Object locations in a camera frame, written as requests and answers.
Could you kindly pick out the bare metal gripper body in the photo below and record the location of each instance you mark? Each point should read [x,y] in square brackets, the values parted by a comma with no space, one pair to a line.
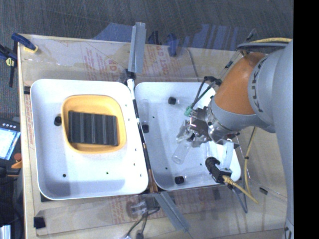
[199,123]

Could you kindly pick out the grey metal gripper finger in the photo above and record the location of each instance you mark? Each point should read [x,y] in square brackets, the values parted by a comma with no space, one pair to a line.
[183,131]
[199,140]

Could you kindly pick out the clear plastic bottle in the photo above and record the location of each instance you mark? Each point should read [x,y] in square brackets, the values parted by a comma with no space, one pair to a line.
[181,153]
[144,109]

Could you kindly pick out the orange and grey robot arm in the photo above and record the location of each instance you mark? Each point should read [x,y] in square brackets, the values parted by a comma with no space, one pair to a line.
[271,88]

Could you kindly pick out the white plastic tray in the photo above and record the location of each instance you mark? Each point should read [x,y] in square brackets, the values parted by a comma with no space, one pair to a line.
[87,173]
[162,143]

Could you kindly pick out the thin black and white rod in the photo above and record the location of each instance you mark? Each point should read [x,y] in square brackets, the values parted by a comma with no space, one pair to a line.
[138,123]

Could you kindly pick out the black ribbed block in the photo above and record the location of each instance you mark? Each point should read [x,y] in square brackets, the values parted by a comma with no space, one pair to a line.
[92,128]

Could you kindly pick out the yellow bowl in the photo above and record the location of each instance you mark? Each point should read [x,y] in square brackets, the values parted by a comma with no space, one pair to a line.
[93,102]

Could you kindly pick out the brown cardboard board, red print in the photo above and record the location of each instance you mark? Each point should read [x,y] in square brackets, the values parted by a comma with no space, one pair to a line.
[74,56]

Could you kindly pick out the black cylinder on white bracket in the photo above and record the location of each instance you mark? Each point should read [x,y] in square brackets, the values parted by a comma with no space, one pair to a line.
[216,168]

